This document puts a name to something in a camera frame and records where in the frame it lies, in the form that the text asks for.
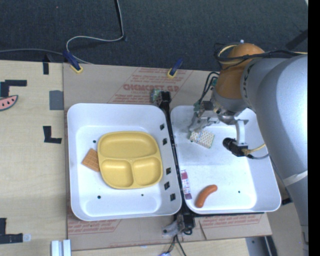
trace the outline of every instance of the toy sausage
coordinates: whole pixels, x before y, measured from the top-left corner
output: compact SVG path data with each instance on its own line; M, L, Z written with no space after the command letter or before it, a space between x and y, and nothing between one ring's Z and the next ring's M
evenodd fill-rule
M198 198L195 202L195 206L198 208L203 207L207 197L217 190L218 190L217 185L206 186L198 195Z

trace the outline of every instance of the gray cable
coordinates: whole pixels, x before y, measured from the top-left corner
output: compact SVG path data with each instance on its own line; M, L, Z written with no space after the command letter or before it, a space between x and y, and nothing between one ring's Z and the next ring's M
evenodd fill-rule
M118 41L122 40L122 39L125 37L125 34L124 34L124 26L123 26L122 14L121 14L121 9L120 9L120 5L119 5L119 1L116 0L116 3L117 3L117 9L118 9L118 11L119 11L119 17L120 17L120 26L121 26L121 36L120 36L120 37L118 37L117 39L111 39L111 40L109 40L109 39L101 39L101 38L96 38L96 37L86 36L86 35L77 35L77 36L74 36L74 37L70 38L70 39L66 42L66 45L65 45L65 46L66 46L66 50L67 50L69 53L71 53L70 50L69 50L69 43L70 43L71 41L73 41L74 39L77 39L77 38L91 39L91 40L96 40L96 41L101 41L101 42L107 42L107 43L118 42ZM79 62L81 62L81 63L93 64L93 63L87 62L87 61L85 61L85 60L83 60L83 59L80 59L80 58L78 58L78 57L75 56L75 55L73 55L73 57L74 57L77 61L79 61Z

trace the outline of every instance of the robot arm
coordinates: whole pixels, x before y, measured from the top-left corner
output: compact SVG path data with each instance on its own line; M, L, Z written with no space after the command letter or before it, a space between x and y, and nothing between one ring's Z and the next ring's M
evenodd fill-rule
M295 204L304 253L309 255L308 55L282 57L281 51L277 51L276 55L268 57L253 44L242 43L227 48L231 47L228 61L218 59L224 65L211 99L207 106L198 102L200 111L195 112L189 129L201 129L215 118L234 125L235 117L244 109L255 112L273 168Z

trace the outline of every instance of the yellow divided plate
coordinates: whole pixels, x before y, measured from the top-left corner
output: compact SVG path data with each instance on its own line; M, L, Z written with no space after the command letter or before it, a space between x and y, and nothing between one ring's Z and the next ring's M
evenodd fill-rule
M112 188L150 187L163 176L158 144L146 132L107 133L100 138L97 152L102 178Z

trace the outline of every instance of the black cable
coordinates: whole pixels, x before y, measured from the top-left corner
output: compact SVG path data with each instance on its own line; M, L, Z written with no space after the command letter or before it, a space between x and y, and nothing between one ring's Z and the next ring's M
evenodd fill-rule
M243 55L243 56L238 56L238 57L221 57L221 54L233 47L238 46L241 44L240 42L233 42L233 43L228 43L220 47L219 49L216 49L215 45L215 50L214 50L214 58L218 61L220 68L222 70L227 70L231 67L235 67L246 60L252 60L252 59L257 59L257 58L283 58L283 59L288 59L292 58L295 56L299 56L302 54L307 54L307 52L295 52L295 51L290 51L290 50L272 50L272 51L267 51L264 53L258 53L258 54L252 54L252 55Z
M215 75L219 75L219 73L217 72L210 72L209 75L207 76L206 78L206 81L205 81L205 84L204 84L204 88L203 88L203 91L202 91L202 95L200 97L200 99L197 101L199 104L202 102L202 100L204 99L204 97L206 96L206 94L208 93L208 91L210 90L212 84L213 84L213 81L214 79L218 79L217 76L213 76L210 80L210 83L208 83L209 81L209 78L212 74L215 74Z
M179 239L178 239L178 235L177 235L177 234L173 237L173 240L172 240L172 242L171 242L168 250L167 250L165 253L163 253L162 255L166 255L166 254L172 252L172 250L175 248L175 243L176 243L176 241L178 242L179 247L180 247L183 255L184 255L184 256L187 256L186 253L185 253L185 251L184 251L184 249L182 248L182 245L181 245L181 243L180 243L180 241L179 241Z
M187 236L191 236L192 235L192 228L190 228L188 231L184 231L183 233Z
M177 235L177 234L175 235L175 238L176 238L176 240L177 240L177 242L178 242L178 244L179 244L179 246L180 246L180 249L181 249L183 255L184 255L184 256L187 256L186 253L185 253L185 251L184 251L184 249L182 248L182 245L181 245L181 243L180 243L180 241L179 241L179 239L178 239L178 235Z
M260 160L260 159L265 159L269 156L269 154L266 154L264 156L253 156L252 154L248 154L246 157L250 158L250 159L256 159L256 160Z

